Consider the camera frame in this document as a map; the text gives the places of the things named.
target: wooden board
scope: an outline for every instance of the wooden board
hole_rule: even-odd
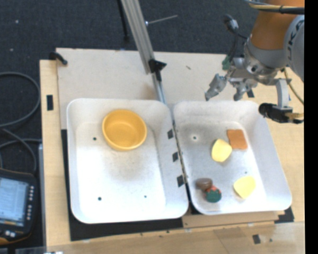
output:
[[[174,59],[171,64],[176,61],[185,61],[186,57],[191,60],[192,54],[175,53],[172,56]],[[194,63],[200,61],[200,54],[195,55]],[[209,60],[221,60],[223,55],[207,55]],[[207,63],[202,64],[203,71],[213,71],[213,63],[209,63],[209,68],[206,67]],[[68,211],[67,211],[67,197],[65,191],[65,176],[63,166],[63,153],[60,136],[60,107],[58,96],[58,72],[57,62],[50,60],[40,61],[40,80],[41,80],[41,108],[42,108],[42,135],[43,135],[43,158],[45,167],[45,203],[46,203],[46,240],[48,246],[57,246],[65,244],[83,244],[84,242],[71,242],[69,236],[69,223],[68,223]],[[254,94],[256,98],[254,101],[271,102],[277,101],[275,97],[275,88],[267,89],[266,87],[258,87]],[[47,110],[47,96],[53,97],[53,110]],[[276,145],[276,149],[282,166],[284,168],[286,177],[288,179],[290,189],[293,195],[293,211],[295,214],[295,220],[304,222],[304,128],[301,125],[290,124],[278,124],[275,122],[269,122],[271,134]],[[244,216],[226,215],[222,217],[207,217],[203,215],[191,215],[187,213],[183,217],[184,229],[182,231],[170,231],[169,235],[175,234],[175,232],[186,231],[189,234],[191,230],[198,230],[199,227],[207,229],[206,227],[215,226],[228,226],[230,224],[238,224],[248,226],[250,222],[264,222],[271,221],[277,218],[276,212],[247,214]],[[157,237],[157,233],[151,233],[154,237]],[[115,237],[98,238],[90,240],[93,242],[105,242],[114,240],[132,240],[130,238],[141,237],[140,234],[130,235],[118,235]],[[186,242],[190,241],[190,238],[183,237]]]

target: wooden table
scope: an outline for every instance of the wooden table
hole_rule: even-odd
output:
[[[68,59],[66,56],[70,56],[73,52],[71,49],[58,49],[57,51],[65,59]],[[141,69],[137,52],[111,50],[78,50],[77,52],[79,52],[79,57],[83,53],[88,57],[97,54],[100,59],[102,57],[108,59],[109,55],[115,56],[115,53],[121,52],[123,57],[128,57],[129,61],[132,61],[132,64],[123,68],[123,65],[116,63],[115,71],[134,70],[133,64],[136,69]],[[217,67],[219,68],[221,65],[224,55],[158,52],[156,58],[168,65],[163,70],[164,88],[174,90],[172,83],[180,81],[180,85],[188,87],[195,84],[198,90],[205,91],[216,73]],[[83,249],[85,253],[101,253],[102,249],[104,253],[122,253],[122,250],[125,249],[128,250],[128,253],[139,253],[140,251],[208,253],[215,250],[217,253],[243,253],[243,250],[249,253],[270,253],[278,252],[280,249],[282,249],[280,251],[282,253],[305,251],[304,124],[278,124],[270,120],[268,121],[270,132],[293,196],[291,207],[295,222],[274,224],[278,214],[283,214],[283,212],[221,216],[187,213],[183,217],[183,229],[71,241],[60,135],[62,124],[60,112],[63,107],[59,104],[59,67],[62,65],[58,61],[40,61],[45,223],[48,251],[68,251],[70,253],[82,253]],[[303,83],[292,72],[289,74],[297,92],[303,96]],[[184,84],[184,79],[189,80],[189,83]],[[254,89],[254,94],[255,98],[249,100],[257,103],[276,103],[277,101],[275,87],[259,85]],[[52,110],[48,110],[47,103],[50,95],[53,102]],[[303,106],[292,93],[290,96],[292,99],[290,105],[294,107],[294,111],[302,112]],[[173,99],[172,101],[176,100],[175,95],[170,92],[167,93],[167,97]]]

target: black carpet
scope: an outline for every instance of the black carpet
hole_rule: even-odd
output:
[[[227,53],[233,36],[223,15],[237,19],[240,33],[248,36],[257,14],[242,0],[139,1],[147,21],[178,15],[148,27],[154,51]],[[124,42],[123,36],[117,0],[0,0],[0,72],[21,72],[39,83],[39,60],[56,48],[136,50],[132,37]],[[27,80],[1,77],[0,124],[27,114],[37,96]],[[40,110],[9,129],[22,138],[41,139]],[[7,140],[0,131],[0,144]],[[37,155],[37,144],[30,145]],[[3,149],[2,156],[7,169],[33,169],[31,155],[20,144]],[[41,231],[39,216],[32,236],[10,249],[41,246]]]

